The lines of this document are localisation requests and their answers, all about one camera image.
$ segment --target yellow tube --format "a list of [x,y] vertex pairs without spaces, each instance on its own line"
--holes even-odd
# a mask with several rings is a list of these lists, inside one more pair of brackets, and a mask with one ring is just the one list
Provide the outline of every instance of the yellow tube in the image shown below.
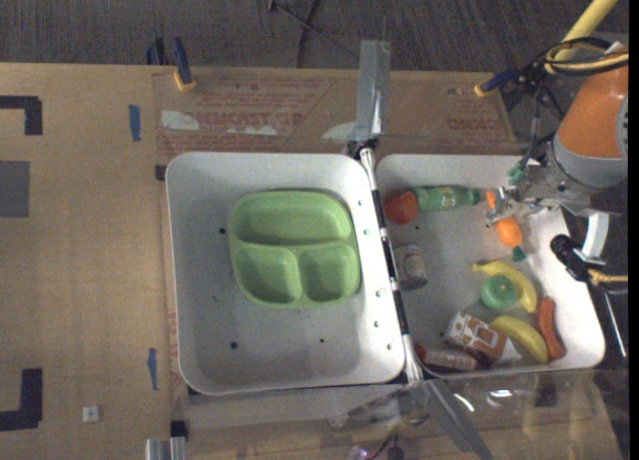
[[[590,36],[618,1],[619,0],[593,0],[561,41]],[[563,50],[557,54],[556,60],[566,61],[572,57],[574,52],[574,50]],[[545,68],[548,73],[555,73],[549,65],[546,65]]]

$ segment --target white tray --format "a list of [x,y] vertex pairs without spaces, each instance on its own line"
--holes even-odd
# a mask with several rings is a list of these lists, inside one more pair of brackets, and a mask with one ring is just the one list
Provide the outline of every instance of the white tray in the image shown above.
[[[404,365],[364,169],[340,155],[188,153],[166,172],[180,368],[208,395],[383,383]],[[272,309],[238,288],[228,230],[236,201],[274,189],[323,190],[352,216],[362,285],[323,308]]]
[[[494,189],[507,184],[506,171],[518,160],[503,156],[392,155],[379,162],[375,173],[382,198],[420,186]],[[426,347],[441,347],[441,335],[452,316],[458,310],[477,308],[482,275],[471,271],[473,262],[511,260],[512,250],[499,242],[495,230],[486,228],[485,212],[484,200],[475,207],[420,214],[403,226],[388,222],[393,246],[417,243],[425,259],[428,284],[402,293],[413,341]],[[577,369],[598,364],[605,353],[605,341],[588,289],[568,274],[550,250],[550,241],[557,234],[568,233],[562,212],[531,216],[522,231],[527,259],[516,266],[533,280],[539,296],[545,293],[556,301],[557,328],[567,353],[549,364],[536,364],[524,357],[513,366],[477,374]],[[514,314],[531,320],[523,310]]]

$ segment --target snack package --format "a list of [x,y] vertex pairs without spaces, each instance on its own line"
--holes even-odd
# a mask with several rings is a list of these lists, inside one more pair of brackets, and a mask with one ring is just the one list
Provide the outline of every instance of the snack package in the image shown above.
[[422,344],[416,343],[415,353],[426,366],[436,366],[452,371],[476,371],[479,369],[477,359],[461,350],[425,348]]
[[450,321],[443,341],[460,348],[486,366],[507,364],[521,359],[507,336],[491,329],[487,323],[459,311]]

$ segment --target gray square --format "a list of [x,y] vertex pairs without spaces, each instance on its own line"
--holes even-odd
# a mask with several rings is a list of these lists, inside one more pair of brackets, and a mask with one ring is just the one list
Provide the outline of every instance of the gray square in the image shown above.
[[0,217],[29,217],[30,162],[0,161]]

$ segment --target green divided plate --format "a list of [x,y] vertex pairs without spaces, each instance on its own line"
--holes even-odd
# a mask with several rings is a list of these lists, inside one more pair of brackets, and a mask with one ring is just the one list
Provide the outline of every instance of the green divided plate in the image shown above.
[[328,194],[270,191],[240,199],[229,225],[240,289],[270,307],[317,307],[359,288],[350,214]]

